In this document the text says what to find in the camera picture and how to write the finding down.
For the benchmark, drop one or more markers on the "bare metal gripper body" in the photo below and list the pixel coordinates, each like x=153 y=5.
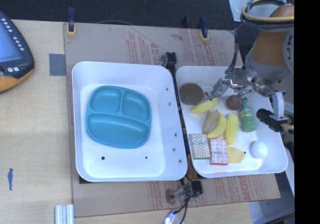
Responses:
x=250 y=81

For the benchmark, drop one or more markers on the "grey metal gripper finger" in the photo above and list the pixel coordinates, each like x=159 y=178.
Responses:
x=219 y=87
x=243 y=92

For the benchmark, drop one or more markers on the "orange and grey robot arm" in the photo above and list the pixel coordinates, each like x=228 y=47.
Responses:
x=271 y=45

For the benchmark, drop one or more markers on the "yellow banana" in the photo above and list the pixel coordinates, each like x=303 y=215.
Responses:
x=203 y=107
x=219 y=127

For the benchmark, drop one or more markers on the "green bottle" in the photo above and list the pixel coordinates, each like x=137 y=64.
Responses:
x=247 y=120

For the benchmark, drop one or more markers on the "brown round biscuit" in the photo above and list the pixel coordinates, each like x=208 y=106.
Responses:
x=191 y=94

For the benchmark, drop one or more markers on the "beige bread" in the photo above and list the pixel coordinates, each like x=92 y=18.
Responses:
x=210 y=120

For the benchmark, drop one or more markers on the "yellow corn cob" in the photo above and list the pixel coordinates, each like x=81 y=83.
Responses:
x=231 y=129

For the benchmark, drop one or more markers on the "thin black and white rod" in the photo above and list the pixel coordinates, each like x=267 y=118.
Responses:
x=180 y=115

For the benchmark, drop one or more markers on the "white ball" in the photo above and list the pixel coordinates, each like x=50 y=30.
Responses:
x=259 y=149

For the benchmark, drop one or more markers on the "white carton with orange print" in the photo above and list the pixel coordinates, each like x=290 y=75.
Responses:
x=199 y=146

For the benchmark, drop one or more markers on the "yellow chip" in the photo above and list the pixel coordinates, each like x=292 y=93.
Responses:
x=235 y=155

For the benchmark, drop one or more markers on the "orange and white carton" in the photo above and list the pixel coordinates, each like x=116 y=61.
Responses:
x=218 y=152

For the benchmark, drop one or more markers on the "white plastic tray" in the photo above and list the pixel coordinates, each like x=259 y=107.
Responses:
x=120 y=165
x=240 y=168

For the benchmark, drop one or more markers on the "blue divided plate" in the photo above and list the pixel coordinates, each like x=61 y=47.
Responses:
x=117 y=122

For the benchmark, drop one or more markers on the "brown cardboard board red print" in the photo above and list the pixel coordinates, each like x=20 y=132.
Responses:
x=107 y=42

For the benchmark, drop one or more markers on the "black cylinder on white bracket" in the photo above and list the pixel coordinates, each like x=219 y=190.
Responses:
x=271 y=117

